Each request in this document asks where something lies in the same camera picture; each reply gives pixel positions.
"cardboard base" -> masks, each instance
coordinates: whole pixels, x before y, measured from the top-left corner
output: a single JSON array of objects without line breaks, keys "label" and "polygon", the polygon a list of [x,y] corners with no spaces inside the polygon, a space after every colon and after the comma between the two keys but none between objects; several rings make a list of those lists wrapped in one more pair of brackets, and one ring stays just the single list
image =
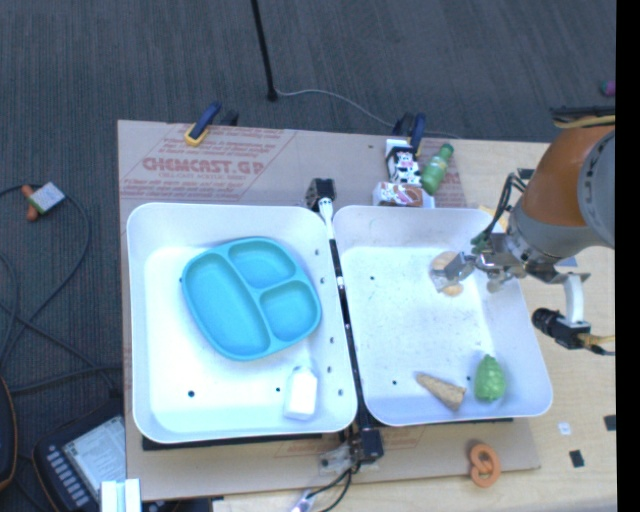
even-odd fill
[{"label": "cardboard base", "polygon": [[[503,471],[540,467],[527,420],[383,427],[385,454],[354,475],[353,483],[468,475],[468,453],[479,442],[499,455]],[[143,500],[223,496],[326,485],[320,456],[340,446],[338,434],[320,439],[145,451],[127,418],[127,477],[139,478]]]},{"label": "cardboard base", "polygon": [[[376,183],[387,179],[386,137],[324,132],[213,127],[197,148],[183,141],[188,125],[119,121],[123,354],[127,478],[140,479],[142,499],[219,496],[315,487],[319,455],[341,443],[320,439],[145,451],[131,414],[131,309],[125,233],[129,214],[151,201],[304,205],[314,178],[335,180],[336,211],[371,204]],[[425,139],[428,159],[446,142]],[[437,207],[465,207],[455,158],[436,194]],[[504,471],[540,467],[526,419],[382,429],[385,455],[354,483],[465,475],[476,442],[492,446]]]}]

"small white container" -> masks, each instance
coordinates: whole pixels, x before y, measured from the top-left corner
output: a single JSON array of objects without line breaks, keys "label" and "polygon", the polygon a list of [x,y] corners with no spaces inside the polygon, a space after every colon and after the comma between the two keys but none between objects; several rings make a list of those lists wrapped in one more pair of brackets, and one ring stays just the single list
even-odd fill
[{"label": "small white container", "polygon": [[286,418],[308,420],[316,412],[318,377],[308,366],[296,366],[285,389],[284,411]]}]

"blue divided plate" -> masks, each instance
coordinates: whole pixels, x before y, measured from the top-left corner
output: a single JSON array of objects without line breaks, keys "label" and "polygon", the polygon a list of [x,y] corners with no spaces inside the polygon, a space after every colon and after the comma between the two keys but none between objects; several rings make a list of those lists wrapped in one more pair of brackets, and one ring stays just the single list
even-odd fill
[{"label": "blue divided plate", "polygon": [[242,238],[199,254],[182,272],[182,291],[209,343],[238,361],[290,347],[320,322],[309,278],[269,238]]}]

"white tray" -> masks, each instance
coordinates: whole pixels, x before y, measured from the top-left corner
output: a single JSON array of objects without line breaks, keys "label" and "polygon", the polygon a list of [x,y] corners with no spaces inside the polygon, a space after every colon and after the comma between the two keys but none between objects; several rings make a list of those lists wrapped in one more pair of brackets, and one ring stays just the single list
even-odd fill
[{"label": "white tray", "polygon": [[[473,209],[348,206],[334,218],[364,401],[390,426],[536,416],[552,389],[518,281],[494,294],[477,271],[457,297],[437,293],[431,260],[470,251],[490,216]],[[303,341],[253,361],[209,344],[180,287],[186,263],[243,237],[273,238],[296,258],[322,307]],[[127,223],[133,345],[133,415],[160,443],[336,432],[357,398],[327,232],[301,207],[149,203]],[[495,356],[507,379],[492,403],[473,396],[475,369]],[[296,366],[319,378],[315,414],[286,418],[286,382]],[[415,380],[429,373],[467,387],[458,411]]]},{"label": "white tray", "polygon": [[[456,297],[438,293],[431,260],[470,254],[470,240],[490,222],[473,209],[348,206],[334,218],[364,400],[391,426],[537,416],[552,389],[520,284],[494,294],[476,271]],[[475,369],[495,356],[505,396],[474,398]],[[416,372],[467,388],[454,412],[415,380]]]},{"label": "white tray", "polygon": [[[318,328],[254,361],[233,361],[211,346],[180,286],[187,262],[230,240],[264,236],[288,249],[315,286]],[[340,300],[324,223],[300,207],[149,203],[127,222],[133,349],[133,416],[147,438],[184,443],[336,432],[354,419],[353,383]],[[313,416],[283,415],[296,366],[318,377]]]}]

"black stand pole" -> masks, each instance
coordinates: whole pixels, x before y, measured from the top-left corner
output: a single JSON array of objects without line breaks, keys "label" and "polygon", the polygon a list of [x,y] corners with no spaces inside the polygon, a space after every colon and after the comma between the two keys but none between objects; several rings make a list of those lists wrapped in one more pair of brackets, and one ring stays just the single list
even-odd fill
[{"label": "black stand pole", "polygon": [[269,62],[267,43],[264,39],[264,30],[262,28],[262,18],[260,17],[258,0],[251,0],[251,7],[253,9],[253,19],[256,22],[256,30],[258,32],[258,41],[260,42],[260,51],[262,52],[264,71],[267,75],[267,86],[269,87],[269,91],[267,92],[267,99],[269,101],[276,101],[278,99],[278,93],[276,92],[276,88],[273,86],[273,76],[271,76],[271,63]]}]

